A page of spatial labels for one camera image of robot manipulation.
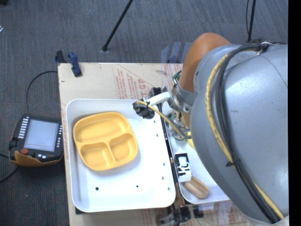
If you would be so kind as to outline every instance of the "bread roll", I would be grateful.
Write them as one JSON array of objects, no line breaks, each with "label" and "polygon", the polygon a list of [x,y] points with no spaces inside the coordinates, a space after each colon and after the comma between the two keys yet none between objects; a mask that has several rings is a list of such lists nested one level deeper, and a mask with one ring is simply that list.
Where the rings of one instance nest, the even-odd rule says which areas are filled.
[{"label": "bread roll", "polygon": [[199,179],[192,176],[191,180],[184,183],[185,188],[199,199],[204,199],[208,196],[209,188]]}]

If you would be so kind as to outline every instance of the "white tray with holes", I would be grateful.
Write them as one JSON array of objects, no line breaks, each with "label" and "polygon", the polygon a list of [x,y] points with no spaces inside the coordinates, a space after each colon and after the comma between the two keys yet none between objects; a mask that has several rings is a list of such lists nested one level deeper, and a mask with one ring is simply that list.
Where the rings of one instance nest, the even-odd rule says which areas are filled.
[{"label": "white tray with holes", "polygon": [[[163,113],[165,115],[168,115],[172,111],[173,110],[169,107],[168,103],[165,102],[163,104]],[[217,185],[217,183],[213,180],[209,172],[204,167],[202,161],[200,160],[197,154],[197,151],[189,145],[187,140],[175,140],[175,138],[172,136],[172,132],[168,129],[168,126],[167,135],[173,157],[178,153],[186,153],[190,163],[191,174],[194,177],[201,180],[209,188],[209,193],[207,197],[204,199],[200,199],[185,188],[184,182],[180,182],[179,186],[183,198],[192,204],[203,204],[229,200],[229,197]]]},{"label": "white tray with holes", "polygon": [[[175,187],[161,119],[143,119],[133,110],[136,100],[76,99],[66,107],[71,195],[83,212],[162,208],[175,200]],[[73,141],[74,124],[89,115],[115,111],[128,120],[138,154],[129,163],[94,171],[82,161]]]}]

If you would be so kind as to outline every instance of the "tripod leg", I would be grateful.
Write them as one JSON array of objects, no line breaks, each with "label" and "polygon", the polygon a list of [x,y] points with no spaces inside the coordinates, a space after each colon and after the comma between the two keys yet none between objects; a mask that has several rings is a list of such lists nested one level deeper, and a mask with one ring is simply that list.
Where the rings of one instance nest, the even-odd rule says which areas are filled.
[{"label": "tripod leg", "polygon": [[127,10],[128,10],[129,7],[131,6],[132,2],[133,2],[133,0],[130,0],[130,1],[128,2],[126,8],[124,9],[123,13],[121,14],[119,20],[117,21],[117,23],[116,23],[116,25],[115,25],[115,27],[114,27],[112,33],[110,34],[110,36],[109,36],[107,42],[106,42],[105,45],[103,46],[103,48],[102,48],[103,51],[107,51],[108,45],[109,45],[109,43],[110,43],[110,41],[111,41],[111,39],[112,39],[114,33],[115,33],[116,30],[118,29],[119,24],[121,23],[121,21],[122,21],[124,15],[127,13]]},{"label": "tripod leg", "polygon": [[251,13],[251,21],[250,21],[250,31],[249,31],[249,37],[248,37],[248,41],[247,42],[251,41],[253,19],[254,19],[254,12],[255,12],[255,4],[256,4],[256,0],[253,0],[252,13]]}]

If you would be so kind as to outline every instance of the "yellow divided plate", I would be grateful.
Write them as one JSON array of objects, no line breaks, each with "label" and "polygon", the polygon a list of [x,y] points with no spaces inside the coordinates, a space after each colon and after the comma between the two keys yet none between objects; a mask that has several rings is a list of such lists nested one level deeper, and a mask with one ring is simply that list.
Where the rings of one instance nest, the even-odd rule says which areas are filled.
[{"label": "yellow divided plate", "polygon": [[127,119],[117,112],[87,116],[73,127],[73,139],[84,164],[96,171],[132,161],[138,145]]}]

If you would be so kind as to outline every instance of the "gray carpet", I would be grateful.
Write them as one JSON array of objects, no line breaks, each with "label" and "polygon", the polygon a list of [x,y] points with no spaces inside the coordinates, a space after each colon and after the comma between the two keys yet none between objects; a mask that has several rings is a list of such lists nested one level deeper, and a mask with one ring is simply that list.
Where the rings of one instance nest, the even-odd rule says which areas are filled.
[{"label": "gray carpet", "polygon": [[[248,40],[253,0],[248,11],[248,0],[134,0],[103,52],[128,1],[9,0],[0,5],[0,153],[8,154],[14,127],[26,112],[29,83],[56,70],[59,50],[65,59],[75,52],[80,62],[182,63],[204,32],[237,44]],[[256,38],[288,42],[288,0],[256,0]],[[58,93],[57,74],[40,76],[29,90],[30,112],[59,117]],[[14,168],[0,157],[0,178]],[[68,225],[64,161],[24,170],[0,183],[0,225]]]}]

